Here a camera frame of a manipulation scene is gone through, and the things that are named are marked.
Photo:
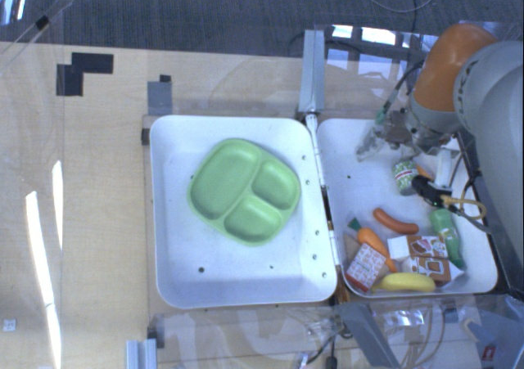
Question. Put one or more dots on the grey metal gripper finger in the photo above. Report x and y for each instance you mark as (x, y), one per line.
(379, 140)
(364, 144)

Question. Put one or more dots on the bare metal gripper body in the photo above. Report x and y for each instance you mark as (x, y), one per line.
(403, 132)

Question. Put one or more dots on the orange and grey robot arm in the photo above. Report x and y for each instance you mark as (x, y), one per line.
(487, 113)

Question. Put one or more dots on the white plastic tray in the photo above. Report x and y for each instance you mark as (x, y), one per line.
(245, 269)
(368, 187)

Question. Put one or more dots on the green and white can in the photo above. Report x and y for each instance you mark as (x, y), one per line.
(404, 177)

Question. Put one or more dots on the small orange object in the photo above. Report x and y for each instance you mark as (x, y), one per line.
(424, 172)

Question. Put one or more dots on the thin black and white rod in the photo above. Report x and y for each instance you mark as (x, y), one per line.
(320, 163)

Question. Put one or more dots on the orange-red sausage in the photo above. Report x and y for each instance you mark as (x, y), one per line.
(395, 222)

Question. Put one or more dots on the orange carrot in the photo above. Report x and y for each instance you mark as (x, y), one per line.
(370, 238)

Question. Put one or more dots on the green bottle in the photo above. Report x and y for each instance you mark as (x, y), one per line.
(446, 230)

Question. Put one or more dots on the white and brown carton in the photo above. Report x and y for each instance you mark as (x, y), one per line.
(417, 246)
(434, 269)

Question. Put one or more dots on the orange and white carton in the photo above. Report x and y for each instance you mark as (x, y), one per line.
(365, 267)

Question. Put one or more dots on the green divided plate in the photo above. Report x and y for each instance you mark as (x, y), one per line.
(241, 191)

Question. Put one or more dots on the yellow banana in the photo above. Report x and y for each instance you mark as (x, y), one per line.
(407, 282)

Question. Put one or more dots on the black cylinder on white bracket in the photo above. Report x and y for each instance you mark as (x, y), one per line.
(430, 191)

